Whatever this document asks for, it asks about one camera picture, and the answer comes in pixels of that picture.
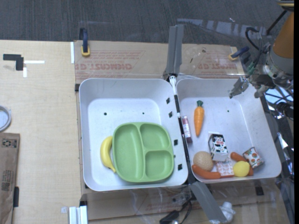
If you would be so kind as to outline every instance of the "potato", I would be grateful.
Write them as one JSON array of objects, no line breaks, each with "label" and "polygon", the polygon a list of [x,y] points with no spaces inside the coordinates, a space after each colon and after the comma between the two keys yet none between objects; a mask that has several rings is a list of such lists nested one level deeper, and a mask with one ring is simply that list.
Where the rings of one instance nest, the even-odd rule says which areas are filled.
[{"label": "potato", "polygon": [[208,172],[210,172],[214,167],[214,162],[210,153],[205,151],[199,151],[194,155],[193,164]]}]

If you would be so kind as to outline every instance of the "hot dog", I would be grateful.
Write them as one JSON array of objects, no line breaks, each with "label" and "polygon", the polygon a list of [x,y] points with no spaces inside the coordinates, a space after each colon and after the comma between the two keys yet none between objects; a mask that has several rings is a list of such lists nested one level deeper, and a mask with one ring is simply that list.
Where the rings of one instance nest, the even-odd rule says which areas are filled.
[{"label": "hot dog", "polygon": [[[230,154],[230,157],[231,157],[232,160],[235,160],[236,162],[238,162],[238,161],[245,161],[245,162],[247,162],[247,160],[243,156],[239,155],[236,152],[232,152]],[[251,166],[249,168],[249,173],[247,174],[247,176],[253,176],[253,168]]]},{"label": "hot dog", "polygon": [[219,172],[208,172],[203,170],[202,168],[198,167],[197,165],[192,165],[192,170],[197,175],[205,178],[205,179],[218,179],[221,178],[221,175]]}]

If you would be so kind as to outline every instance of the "wooden table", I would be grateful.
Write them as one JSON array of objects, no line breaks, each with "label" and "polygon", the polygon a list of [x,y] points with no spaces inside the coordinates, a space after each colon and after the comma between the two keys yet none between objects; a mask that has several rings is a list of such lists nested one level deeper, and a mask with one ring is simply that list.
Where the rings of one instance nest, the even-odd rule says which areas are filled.
[{"label": "wooden table", "polygon": [[[15,62],[0,61],[0,104],[11,110],[5,131],[20,133],[16,186],[19,206],[14,224],[66,224],[68,207],[79,206],[79,165],[75,68],[70,42],[0,41],[2,54],[19,54],[27,64],[27,77]],[[273,200],[234,206],[233,223],[287,223],[288,216],[275,185]],[[166,214],[95,220],[90,223],[158,223]],[[202,209],[185,223],[209,223]]]}]

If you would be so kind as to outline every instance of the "yellow banana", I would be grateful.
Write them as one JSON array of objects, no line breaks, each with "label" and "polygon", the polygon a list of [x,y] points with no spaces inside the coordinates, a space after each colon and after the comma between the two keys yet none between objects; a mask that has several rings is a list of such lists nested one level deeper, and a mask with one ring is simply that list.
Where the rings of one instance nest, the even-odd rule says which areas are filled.
[{"label": "yellow banana", "polygon": [[107,168],[112,169],[112,171],[115,173],[116,170],[113,166],[112,160],[110,158],[110,149],[112,147],[112,136],[108,136],[105,138],[101,144],[100,148],[100,156],[101,156],[101,161],[104,166]]}]

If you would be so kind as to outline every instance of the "carrot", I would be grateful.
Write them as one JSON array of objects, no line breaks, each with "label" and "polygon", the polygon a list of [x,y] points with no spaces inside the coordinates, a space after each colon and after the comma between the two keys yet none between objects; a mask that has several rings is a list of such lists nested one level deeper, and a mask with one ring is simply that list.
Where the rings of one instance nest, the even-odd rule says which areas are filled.
[{"label": "carrot", "polygon": [[197,175],[205,178],[205,179],[218,179],[221,178],[221,174],[219,172],[208,172],[198,167],[197,165],[192,165],[192,170]]},{"label": "carrot", "polygon": [[[244,161],[244,162],[247,162],[247,160],[246,160],[243,156],[239,155],[239,154],[236,153],[236,152],[232,152],[232,153],[230,154],[230,157],[231,157],[232,160],[235,160],[236,162],[238,162],[238,161]],[[252,168],[251,165],[250,165],[250,167],[249,167],[249,173],[247,174],[247,176],[253,176],[253,168]]]},{"label": "carrot", "polygon": [[201,100],[197,101],[197,107],[194,110],[194,127],[195,127],[195,132],[196,136],[199,136],[201,127],[202,127],[202,122],[204,120],[204,115],[205,115],[205,110],[202,107],[203,102]]}]

